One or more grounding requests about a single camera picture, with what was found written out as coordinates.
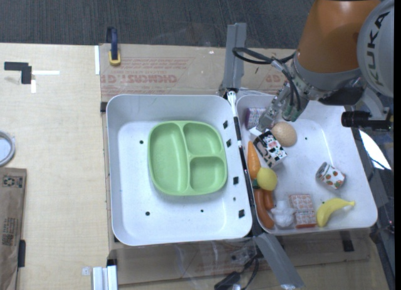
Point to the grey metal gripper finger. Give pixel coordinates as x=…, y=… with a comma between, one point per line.
x=268, y=119

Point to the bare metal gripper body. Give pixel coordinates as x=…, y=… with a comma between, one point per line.
x=294, y=94

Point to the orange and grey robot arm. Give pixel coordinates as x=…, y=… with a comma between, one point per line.
x=332, y=35

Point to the purple can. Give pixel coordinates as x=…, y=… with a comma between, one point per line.
x=252, y=117

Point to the beige bread roll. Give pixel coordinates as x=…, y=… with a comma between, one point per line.
x=285, y=134

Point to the cow print white carton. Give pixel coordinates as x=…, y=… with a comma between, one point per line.
x=271, y=151

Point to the orange carrot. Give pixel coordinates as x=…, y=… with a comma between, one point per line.
x=253, y=160

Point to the white plastic tray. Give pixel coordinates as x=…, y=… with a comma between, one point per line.
x=175, y=220
x=310, y=157

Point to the yellow lemon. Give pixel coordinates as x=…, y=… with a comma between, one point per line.
x=267, y=179

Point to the short orange sausage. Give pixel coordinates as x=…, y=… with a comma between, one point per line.
x=268, y=200

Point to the strawberry print white can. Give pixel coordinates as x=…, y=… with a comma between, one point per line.
x=331, y=177

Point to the orange print carton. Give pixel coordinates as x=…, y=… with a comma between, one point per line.
x=301, y=202
x=305, y=219

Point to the brown cardboard board red print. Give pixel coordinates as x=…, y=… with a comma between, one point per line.
x=188, y=72

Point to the long orange sausage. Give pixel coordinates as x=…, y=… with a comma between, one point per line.
x=262, y=212

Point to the green divided plate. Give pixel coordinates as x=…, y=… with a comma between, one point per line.
x=169, y=157

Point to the yellow banana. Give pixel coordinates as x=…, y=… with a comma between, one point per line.
x=329, y=212

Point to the brown paper packet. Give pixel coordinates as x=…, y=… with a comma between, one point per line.
x=9, y=220

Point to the black cylinder on white bracket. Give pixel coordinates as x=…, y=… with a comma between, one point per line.
x=355, y=119

